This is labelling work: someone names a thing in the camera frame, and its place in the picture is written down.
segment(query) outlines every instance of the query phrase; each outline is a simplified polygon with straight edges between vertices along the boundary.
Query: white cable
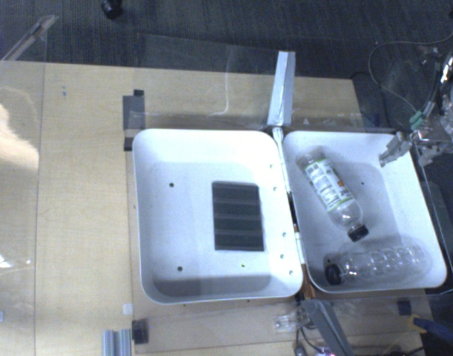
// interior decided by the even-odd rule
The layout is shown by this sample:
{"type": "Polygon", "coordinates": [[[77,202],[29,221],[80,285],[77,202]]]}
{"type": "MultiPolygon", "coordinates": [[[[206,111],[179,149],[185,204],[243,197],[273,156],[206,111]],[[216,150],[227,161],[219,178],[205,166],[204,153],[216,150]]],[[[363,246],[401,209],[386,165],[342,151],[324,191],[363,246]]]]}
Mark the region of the white cable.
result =
{"type": "Polygon", "coordinates": [[[369,75],[371,77],[371,79],[373,80],[374,83],[376,83],[380,88],[382,88],[383,90],[386,90],[388,91],[390,94],[396,96],[397,98],[403,100],[409,107],[412,108],[412,110],[414,112],[417,112],[416,108],[412,105],[412,103],[410,103],[409,100],[407,100],[404,96],[401,96],[400,94],[398,93],[395,93],[394,91],[392,91],[391,89],[381,85],[375,78],[374,78],[374,75],[373,75],[373,71],[371,70],[371,60],[373,58],[373,55],[374,53],[376,52],[376,50],[384,47],[384,46],[387,46],[387,45],[435,45],[435,44],[440,44],[441,42],[445,42],[447,40],[449,40],[451,37],[453,37],[453,25],[452,25],[452,31],[451,33],[444,39],[439,39],[437,41],[429,41],[429,42],[416,42],[416,41],[391,41],[391,42],[384,42],[382,44],[379,44],[378,46],[374,47],[374,49],[370,52],[369,54],[369,58],[368,58],[368,72],[369,72],[369,75]]]}

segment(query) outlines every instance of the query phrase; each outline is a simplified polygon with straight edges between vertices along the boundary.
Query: wooden surface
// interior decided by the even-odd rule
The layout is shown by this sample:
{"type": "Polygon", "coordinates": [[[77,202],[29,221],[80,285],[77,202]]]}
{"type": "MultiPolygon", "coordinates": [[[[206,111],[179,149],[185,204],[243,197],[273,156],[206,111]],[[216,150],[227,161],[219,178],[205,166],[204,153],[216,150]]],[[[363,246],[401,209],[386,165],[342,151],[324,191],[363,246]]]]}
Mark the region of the wooden surface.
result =
{"type": "MultiPolygon", "coordinates": [[[[122,96],[134,88],[145,90],[152,112],[237,112],[247,118],[268,105],[271,77],[46,66],[36,236],[37,356],[100,355],[103,330],[130,327],[133,319],[123,311],[133,302],[137,282],[131,277],[122,96]]],[[[298,120],[321,118],[323,108],[359,114],[350,81],[296,79],[294,95],[298,120]]],[[[416,333],[404,331],[406,342],[418,345],[416,333]]],[[[379,346],[390,338],[356,334],[351,342],[379,346]]],[[[292,355],[293,342],[162,353],[259,354],[292,355]]]]}

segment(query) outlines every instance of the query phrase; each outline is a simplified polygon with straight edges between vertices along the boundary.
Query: labeled plastic bottle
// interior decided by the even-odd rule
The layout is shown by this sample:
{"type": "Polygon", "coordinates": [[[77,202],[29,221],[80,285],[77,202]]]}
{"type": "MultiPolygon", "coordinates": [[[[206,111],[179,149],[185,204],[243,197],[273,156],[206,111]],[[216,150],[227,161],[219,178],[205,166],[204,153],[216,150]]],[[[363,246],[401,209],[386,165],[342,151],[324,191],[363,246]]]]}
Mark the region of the labeled plastic bottle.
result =
{"type": "Polygon", "coordinates": [[[428,257],[418,245],[343,254],[325,267],[330,285],[415,276],[426,270],[428,257]]]}
{"type": "Polygon", "coordinates": [[[331,221],[346,230],[352,241],[364,238],[368,229],[363,225],[361,207],[321,149],[313,148],[299,154],[297,165],[325,206],[331,221]]]}

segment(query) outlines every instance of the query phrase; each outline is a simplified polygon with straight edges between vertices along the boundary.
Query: unlabeled plastic bottle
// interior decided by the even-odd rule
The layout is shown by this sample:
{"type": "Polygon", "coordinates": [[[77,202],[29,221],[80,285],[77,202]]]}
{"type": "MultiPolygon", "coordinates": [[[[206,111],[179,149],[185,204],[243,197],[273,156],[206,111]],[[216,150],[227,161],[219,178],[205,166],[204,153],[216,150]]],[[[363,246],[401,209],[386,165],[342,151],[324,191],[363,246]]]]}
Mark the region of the unlabeled plastic bottle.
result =
{"type": "Polygon", "coordinates": [[[364,238],[368,229],[363,225],[361,208],[321,149],[313,148],[299,154],[297,165],[325,206],[331,221],[347,231],[351,240],[364,238]]]}
{"type": "Polygon", "coordinates": [[[415,276],[425,271],[427,259],[418,245],[343,254],[325,267],[325,278],[331,285],[340,285],[415,276]]]}

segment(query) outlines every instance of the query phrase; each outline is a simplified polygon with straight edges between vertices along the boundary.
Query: clear plastic bottle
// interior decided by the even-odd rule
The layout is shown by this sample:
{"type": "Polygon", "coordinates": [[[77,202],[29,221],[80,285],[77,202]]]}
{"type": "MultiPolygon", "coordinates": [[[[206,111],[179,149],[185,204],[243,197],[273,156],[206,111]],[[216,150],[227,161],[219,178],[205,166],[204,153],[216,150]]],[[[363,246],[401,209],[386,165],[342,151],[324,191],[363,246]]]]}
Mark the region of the clear plastic bottle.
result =
{"type": "Polygon", "coordinates": [[[325,206],[331,221],[346,230],[352,241],[364,238],[368,229],[363,225],[361,208],[321,149],[313,148],[299,154],[297,165],[325,206]]]}
{"type": "Polygon", "coordinates": [[[385,280],[421,274],[426,270],[428,257],[418,245],[343,254],[335,263],[325,267],[325,278],[330,285],[347,281],[385,280]]]}

